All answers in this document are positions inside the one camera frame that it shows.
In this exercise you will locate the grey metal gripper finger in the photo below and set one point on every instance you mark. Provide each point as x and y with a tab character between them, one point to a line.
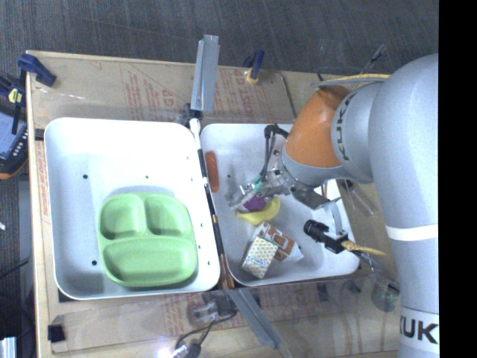
238	194
241	208

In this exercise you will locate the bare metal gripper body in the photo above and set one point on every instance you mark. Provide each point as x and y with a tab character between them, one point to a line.
277	183

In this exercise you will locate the purple grapes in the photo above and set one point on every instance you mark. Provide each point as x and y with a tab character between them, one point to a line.
255	203

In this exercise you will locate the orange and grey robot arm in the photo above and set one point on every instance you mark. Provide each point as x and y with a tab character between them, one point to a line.
402	155

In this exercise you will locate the yellow banana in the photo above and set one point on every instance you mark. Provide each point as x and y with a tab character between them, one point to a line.
266	213

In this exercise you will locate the thin black and white rod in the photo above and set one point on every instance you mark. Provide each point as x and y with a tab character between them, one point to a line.
208	196

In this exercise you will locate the orange sausage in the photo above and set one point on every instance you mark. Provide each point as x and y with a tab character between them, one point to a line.
212	170

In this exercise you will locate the white plastic tray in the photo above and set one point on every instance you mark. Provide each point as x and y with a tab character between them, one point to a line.
112	155
238	151

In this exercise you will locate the orange and white carton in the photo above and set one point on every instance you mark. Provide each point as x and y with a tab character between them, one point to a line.
279	239

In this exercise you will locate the yellow patterned carton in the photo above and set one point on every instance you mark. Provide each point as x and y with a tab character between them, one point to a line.
259	256

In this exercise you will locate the green divided plate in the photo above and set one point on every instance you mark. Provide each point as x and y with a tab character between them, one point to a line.
149	252

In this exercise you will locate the brown cardboard board red print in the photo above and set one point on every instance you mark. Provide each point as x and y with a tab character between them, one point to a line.
112	88

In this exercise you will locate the black cylinder on white bracket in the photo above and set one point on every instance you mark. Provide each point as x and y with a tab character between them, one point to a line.
324	234

